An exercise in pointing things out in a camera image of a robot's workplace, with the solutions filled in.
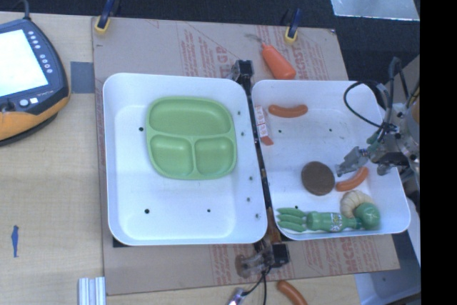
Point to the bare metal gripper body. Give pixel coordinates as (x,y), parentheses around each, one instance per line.
(391,153)

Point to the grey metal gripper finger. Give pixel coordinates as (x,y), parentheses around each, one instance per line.
(351,159)
(385,169)

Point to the orange sausage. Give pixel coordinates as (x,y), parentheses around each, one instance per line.
(287,111)
(351,182)
(291,292)

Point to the brown round biscuit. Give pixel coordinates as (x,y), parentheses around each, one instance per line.
(317,178)

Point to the white plastic tray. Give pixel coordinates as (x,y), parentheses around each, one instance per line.
(314,139)
(178,210)

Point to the cream croissant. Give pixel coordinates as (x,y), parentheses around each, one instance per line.
(351,201)

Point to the green bell pepper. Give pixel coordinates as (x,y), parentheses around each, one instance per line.
(367,216)

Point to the green plastic bottle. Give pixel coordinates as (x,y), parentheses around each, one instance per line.
(328,222)

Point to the green pea pods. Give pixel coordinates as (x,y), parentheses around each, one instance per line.
(291,219)

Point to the thin black and white rod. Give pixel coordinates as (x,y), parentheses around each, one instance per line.
(257,153)

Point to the orange and white packet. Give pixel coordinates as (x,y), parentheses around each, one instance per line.
(262,125)

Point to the orange bottle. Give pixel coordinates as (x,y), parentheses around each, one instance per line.
(279,64)

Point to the green divided plate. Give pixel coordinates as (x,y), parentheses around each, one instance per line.
(189,139)

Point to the brown cardboard board red print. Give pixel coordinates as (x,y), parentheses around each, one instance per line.
(143,46)

